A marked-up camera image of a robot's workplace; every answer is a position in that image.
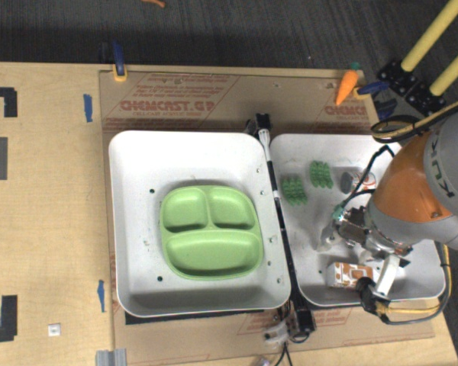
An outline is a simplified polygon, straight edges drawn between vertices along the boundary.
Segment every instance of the carrot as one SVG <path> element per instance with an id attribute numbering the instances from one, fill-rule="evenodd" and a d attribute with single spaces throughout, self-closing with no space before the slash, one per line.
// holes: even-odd
<path id="1" fill-rule="evenodd" d="M 339 90 L 337 92 L 336 106 L 339 106 L 341 103 L 343 103 L 344 99 L 346 99 L 346 97 L 352 92 L 357 83 L 358 73 L 356 73 L 356 70 L 351 69 L 344 73 L 343 79 L 341 80 L 341 84 L 339 86 Z"/>

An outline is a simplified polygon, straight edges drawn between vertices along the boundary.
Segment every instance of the black corner marker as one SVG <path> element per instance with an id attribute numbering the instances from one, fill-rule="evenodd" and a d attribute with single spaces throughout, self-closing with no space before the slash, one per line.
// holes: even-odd
<path id="1" fill-rule="evenodd" d="M 17 296 L 2 296 L 0 342 L 11 342 L 17 335 Z"/>
<path id="2" fill-rule="evenodd" d="M 12 87 L 0 87 L 0 98 L 3 98 L 3 108 L 5 118 L 16 118 L 17 110 L 17 91 Z"/>

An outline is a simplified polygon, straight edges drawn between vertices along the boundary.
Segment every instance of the wooden table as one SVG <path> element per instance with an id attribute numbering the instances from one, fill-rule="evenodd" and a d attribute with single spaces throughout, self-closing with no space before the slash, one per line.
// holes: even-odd
<path id="1" fill-rule="evenodd" d="M 8 138 L 8 177 L 0 181 L 0 304 L 4 295 L 18 296 L 18 334 L 0 342 L 0 365 L 94 365 L 97 350 L 115 348 L 98 86 L 98 72 L 106 69 L 0 63 L 0 87 L 18 91 L 18 117 L 3 116 L 0 98 L 0 137 Z M 92 96 L 90 123 L 84 94 Z M 54 323 L 61 335 L 48 336 Z M 443 316 L 432 323 L 432 339 L 294 352 L 293 364 L 458 364 Z"/>

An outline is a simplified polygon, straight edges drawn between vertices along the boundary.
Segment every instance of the yellow rod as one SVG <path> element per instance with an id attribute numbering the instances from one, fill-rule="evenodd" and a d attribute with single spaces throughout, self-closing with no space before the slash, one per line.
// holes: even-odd
<path id="1" fill-rule="evenodd" d="M 441 96 L 456 79 L 458 79 L 458 56 L 431 84 L 429 90 L 431 94 Z"/>
<path id="2" fill-rule="evenodd" d="M 433 20 L 433 23 L 427 28 L 426 32 L 419 38 L 409 54 L 402 60 L 401 67 L 406 72 L 412 72 L 414 70 L 457 15 L 458 0 L 449 0 L 436 19 Z"/>

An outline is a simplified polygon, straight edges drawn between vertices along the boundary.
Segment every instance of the small white sticker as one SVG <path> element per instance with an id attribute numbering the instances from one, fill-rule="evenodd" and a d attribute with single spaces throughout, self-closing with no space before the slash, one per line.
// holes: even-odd
<path id="1" fill-rule="evenodd" d="M 50 324 L 47 326 L 47 332 L 49 336 L 60 336 L 61 335 L 61 324 Z"/>

